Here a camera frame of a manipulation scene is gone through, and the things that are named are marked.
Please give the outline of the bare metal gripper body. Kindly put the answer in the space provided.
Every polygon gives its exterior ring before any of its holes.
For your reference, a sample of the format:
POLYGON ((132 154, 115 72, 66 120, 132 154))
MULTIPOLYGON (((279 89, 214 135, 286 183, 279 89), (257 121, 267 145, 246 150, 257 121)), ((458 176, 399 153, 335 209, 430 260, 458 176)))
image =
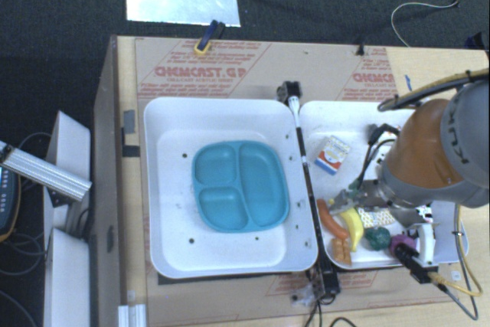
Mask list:
POLYGON ((381 180, 356 180, 353 191, 354 204, 363 209, 388 208, 394 204, 394 193, 381 180))

